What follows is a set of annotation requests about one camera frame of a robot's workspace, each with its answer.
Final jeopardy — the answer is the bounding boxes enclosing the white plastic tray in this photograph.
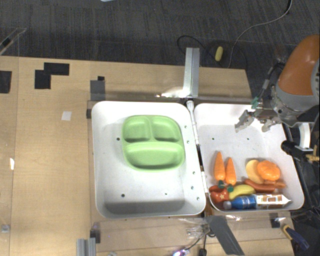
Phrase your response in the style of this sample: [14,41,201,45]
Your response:
[91,100,207,219]
[193,102,306,213]

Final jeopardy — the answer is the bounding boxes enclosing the orange sausage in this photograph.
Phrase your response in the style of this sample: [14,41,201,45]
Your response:
[263,179,287,190]

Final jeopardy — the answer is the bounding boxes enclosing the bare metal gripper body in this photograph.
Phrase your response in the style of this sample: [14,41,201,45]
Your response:
[252,103,285,126]

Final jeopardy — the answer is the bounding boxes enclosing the green divided plate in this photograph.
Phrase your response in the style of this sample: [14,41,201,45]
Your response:
[121,114,186,172]

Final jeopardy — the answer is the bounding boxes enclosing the white and brown carton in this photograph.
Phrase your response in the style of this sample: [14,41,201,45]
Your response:
[254,193,292,211]

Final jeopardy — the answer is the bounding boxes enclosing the tan round biscuit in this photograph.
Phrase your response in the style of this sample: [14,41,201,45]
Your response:
[245,159,265,185]

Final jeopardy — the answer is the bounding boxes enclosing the orange round bread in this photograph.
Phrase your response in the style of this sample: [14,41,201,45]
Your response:
[256,160,281,182]

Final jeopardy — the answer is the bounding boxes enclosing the yellow banana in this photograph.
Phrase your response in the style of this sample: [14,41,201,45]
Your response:
[228,184,256,201]

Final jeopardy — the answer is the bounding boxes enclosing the blue bottle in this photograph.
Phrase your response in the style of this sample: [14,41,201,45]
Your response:
[222,195,258,211]

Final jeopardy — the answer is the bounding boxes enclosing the black cylinder on white bracket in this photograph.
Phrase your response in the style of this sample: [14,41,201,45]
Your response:
[280,122,315,161]

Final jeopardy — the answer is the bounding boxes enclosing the brown sausage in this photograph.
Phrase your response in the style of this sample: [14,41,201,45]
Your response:
[244,178,276,194]

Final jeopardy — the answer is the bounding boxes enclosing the orange carrot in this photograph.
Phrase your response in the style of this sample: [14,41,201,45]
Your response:
[213,151,227,189]
[224,157,238,193]

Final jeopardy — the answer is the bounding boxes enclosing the pale wood board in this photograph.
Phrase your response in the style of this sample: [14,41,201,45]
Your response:
[9,56,295,256]

